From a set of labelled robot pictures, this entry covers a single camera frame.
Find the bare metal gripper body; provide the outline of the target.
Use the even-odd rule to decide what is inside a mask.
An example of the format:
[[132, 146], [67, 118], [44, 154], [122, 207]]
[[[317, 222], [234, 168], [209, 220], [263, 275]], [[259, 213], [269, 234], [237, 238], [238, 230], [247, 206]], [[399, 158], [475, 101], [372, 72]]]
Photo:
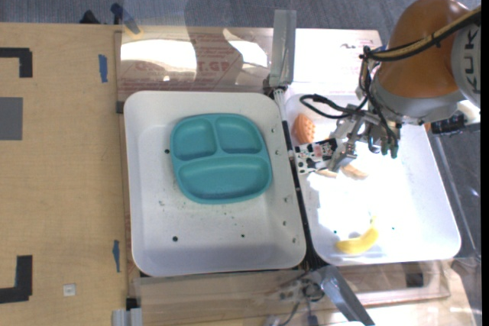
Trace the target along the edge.
[[349, 114], [346, 118], [336, 121], [336, 128], [330, 133], [345, 150], [347, 141], [365, 143], [372, 153], [386, 156], [397, 156], [400, 147], [400, 129], [394, 121], [369, 111], [360, 114]]

